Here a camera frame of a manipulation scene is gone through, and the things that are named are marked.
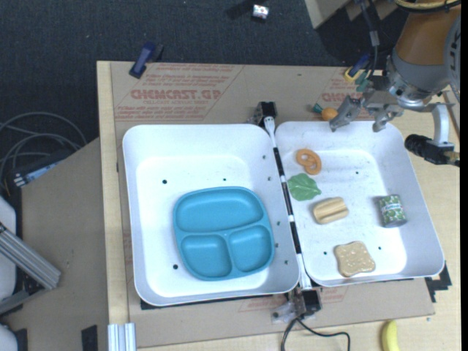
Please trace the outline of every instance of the banana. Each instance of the banana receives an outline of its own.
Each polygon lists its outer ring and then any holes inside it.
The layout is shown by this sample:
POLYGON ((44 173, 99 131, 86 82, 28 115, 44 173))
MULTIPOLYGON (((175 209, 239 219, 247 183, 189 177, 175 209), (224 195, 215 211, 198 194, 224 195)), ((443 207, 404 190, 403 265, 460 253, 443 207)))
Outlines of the banana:
POLYGON ((400 351, 397 335, 396 321, 388 321, 382 329, 383 351, 400 351))

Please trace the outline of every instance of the toy donut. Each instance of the toy donut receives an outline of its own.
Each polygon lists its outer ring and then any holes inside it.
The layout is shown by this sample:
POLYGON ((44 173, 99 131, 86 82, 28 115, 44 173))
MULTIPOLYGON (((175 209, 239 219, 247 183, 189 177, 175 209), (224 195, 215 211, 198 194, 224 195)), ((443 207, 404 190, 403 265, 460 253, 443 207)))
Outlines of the toy donut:
POLYGON ((300 149, 295 155, 295 159, 308 174, 318 174, 322 169, 322 160, 320 160, 319 155, 307 148, 300 149))

